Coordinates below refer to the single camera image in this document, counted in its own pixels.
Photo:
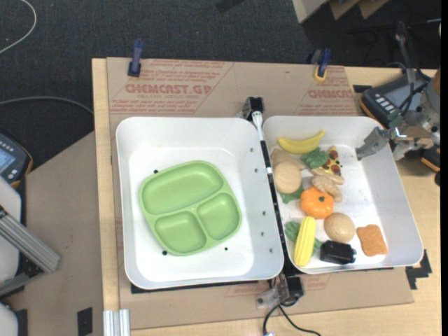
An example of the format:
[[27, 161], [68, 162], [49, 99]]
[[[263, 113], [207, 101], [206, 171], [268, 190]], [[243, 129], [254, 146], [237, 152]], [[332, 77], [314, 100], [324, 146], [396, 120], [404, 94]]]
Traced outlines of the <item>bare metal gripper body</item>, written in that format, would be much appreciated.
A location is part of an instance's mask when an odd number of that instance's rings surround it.
[[410, 151], [429, 149], [440, 143], [440, 114], [433, 107], [416, 107], [403, 113], [396, 108], [388, 117], [395, 161]]

